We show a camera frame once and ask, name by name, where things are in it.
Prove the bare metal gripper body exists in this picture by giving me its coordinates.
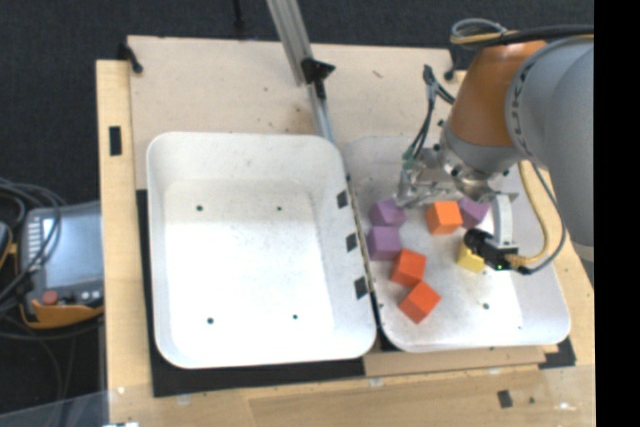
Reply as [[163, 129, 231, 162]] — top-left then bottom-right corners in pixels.
[[398, 146, 520, 205]]

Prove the purple cube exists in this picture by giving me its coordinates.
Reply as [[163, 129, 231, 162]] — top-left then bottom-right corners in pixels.
[[365, 225, 403, 262], [458, 196, 492, 230], [369, 197, 408, 228]]

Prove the light orange cube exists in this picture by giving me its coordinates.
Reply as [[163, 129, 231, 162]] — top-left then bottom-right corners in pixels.
[[424, 200, 465, 237]]

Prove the red-orange cube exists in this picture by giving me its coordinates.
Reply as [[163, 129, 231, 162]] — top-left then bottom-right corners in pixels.
[[397, 280, 443, 325], [389, 248, 428, 288]]

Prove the yellow cube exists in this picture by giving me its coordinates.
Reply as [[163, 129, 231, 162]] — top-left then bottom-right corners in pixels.
[[455, 241, 487, 274]]

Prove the white plastic tray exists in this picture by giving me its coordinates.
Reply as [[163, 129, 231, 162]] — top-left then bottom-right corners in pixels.
[[146, 131, 378, 370], [341, 134, 572, 354]]

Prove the pale flat board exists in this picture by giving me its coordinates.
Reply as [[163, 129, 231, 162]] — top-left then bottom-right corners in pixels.
[[126, 34, 560, 379]]

